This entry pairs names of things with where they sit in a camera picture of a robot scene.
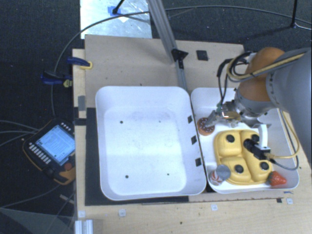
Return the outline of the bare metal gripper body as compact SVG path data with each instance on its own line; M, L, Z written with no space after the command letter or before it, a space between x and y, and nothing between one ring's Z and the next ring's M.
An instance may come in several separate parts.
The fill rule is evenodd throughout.
M216 122L220 124L230 126L232 120L238 120L239 124L246 124L250 128L254 128L259 124L259 115L252 113L247 108L244 108L240 102L235 102L234 100L226 101L224 104L219 105L216 112L218 115Z

